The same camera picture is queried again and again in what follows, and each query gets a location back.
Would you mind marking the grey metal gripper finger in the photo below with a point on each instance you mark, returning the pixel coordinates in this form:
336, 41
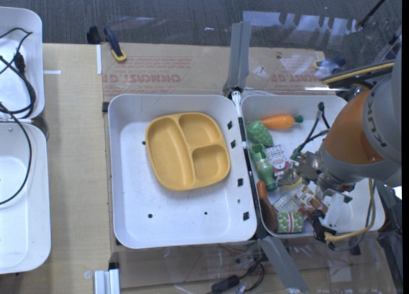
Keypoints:
293, 166
286, 180

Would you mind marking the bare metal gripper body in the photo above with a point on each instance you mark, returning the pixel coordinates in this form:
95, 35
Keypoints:
308, 166

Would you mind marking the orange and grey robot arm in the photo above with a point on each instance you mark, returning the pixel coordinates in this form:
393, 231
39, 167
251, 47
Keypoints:
354, 129

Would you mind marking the yellow round thing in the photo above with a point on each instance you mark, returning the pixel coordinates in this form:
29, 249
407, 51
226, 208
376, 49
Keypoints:
294, 183

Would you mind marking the white carton with red print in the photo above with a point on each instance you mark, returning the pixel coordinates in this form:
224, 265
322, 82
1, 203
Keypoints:
277, 158

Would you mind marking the white carton with blue print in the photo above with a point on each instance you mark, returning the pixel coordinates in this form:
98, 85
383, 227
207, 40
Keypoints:
284, 202

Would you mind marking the green bottle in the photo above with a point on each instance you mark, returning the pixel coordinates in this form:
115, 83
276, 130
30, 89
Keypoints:
263, 166

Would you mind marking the orange and white packet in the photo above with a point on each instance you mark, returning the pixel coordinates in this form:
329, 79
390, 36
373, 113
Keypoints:
308, 198

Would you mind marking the brown bottle with orange cap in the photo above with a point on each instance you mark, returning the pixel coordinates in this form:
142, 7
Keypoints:
269, 213

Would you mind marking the green grapes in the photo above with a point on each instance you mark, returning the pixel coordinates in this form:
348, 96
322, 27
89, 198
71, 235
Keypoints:
260, 134

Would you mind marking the orange carrot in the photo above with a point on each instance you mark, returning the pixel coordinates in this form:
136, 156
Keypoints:
278, 121

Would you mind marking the white plastic tray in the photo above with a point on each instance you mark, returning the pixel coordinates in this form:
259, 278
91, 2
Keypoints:
179, 219
287, 107
30, 24
35, 222

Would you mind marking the yellow divided plate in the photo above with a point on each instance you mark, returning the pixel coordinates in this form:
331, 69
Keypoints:
179, 152

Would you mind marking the brown cardboard board red print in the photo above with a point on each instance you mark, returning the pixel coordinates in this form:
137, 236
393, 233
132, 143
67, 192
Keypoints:
198, 72

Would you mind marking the black cylinder on white bracket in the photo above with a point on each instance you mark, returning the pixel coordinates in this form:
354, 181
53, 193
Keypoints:
337, 209

